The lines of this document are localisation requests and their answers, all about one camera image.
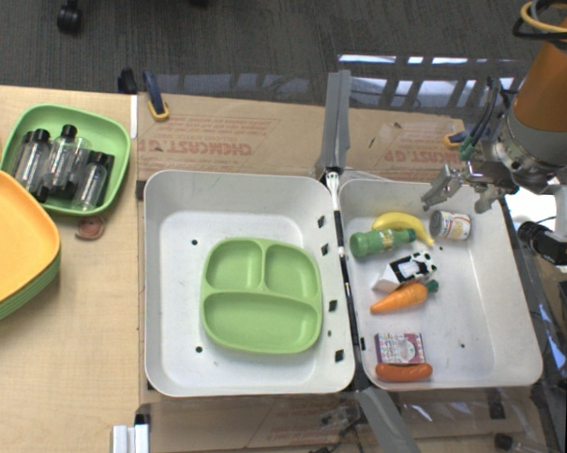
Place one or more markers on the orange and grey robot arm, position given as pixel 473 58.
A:
pixel 549 91

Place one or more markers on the white plastic tray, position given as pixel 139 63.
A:
pixel 178 263
pixel 477 300

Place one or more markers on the green divided plate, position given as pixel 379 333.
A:
pixel 261 314

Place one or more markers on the yellow banana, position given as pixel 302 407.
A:
pixel 401 220

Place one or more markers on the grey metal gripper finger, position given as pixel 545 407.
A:
pixel 442 188
pixel 488 199

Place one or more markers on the black cylinder on white bracket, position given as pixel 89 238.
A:
pixel 545 241

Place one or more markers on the green bottle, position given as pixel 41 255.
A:
pixel 381 241

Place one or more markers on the orange carrot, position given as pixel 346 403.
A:
pixel 400 298

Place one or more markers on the orange sausage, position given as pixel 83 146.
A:
pixel 404 372

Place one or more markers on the white can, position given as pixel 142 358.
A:
pixel 454 226

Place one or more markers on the black and white carton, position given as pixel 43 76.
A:
pixel 410 268

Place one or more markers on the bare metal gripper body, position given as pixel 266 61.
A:
pixel 499 171

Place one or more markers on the pink packet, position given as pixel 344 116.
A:
pixel 399 348

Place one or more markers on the brown cardboard board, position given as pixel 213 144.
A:
pixel 231 139

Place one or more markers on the clear plastic bottle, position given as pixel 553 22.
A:
pixel 61 157
pixel 81 153
pixel 33 160
pixel 90 184

